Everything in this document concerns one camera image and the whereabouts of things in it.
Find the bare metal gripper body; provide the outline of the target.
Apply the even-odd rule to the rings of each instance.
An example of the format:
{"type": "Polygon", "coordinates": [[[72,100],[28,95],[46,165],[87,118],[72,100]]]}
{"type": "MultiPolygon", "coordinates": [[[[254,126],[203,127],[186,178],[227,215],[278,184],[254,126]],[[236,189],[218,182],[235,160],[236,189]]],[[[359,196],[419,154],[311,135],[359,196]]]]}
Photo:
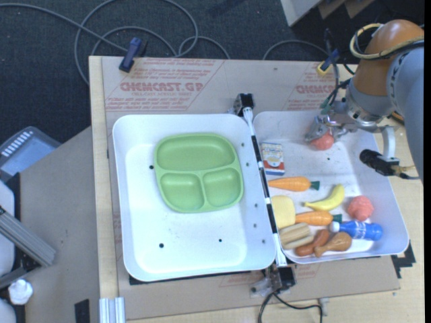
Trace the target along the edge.
{"type": "Polygon", "coordinates": [[[326,125],[329,128],[346,128],[347,133],[355,133],[357,130],[375,133],[382,119],[382,116],[369,114],[365,110],[352,111],[348,107],[338,107],[330,109],[326,117],[326,125]]]}

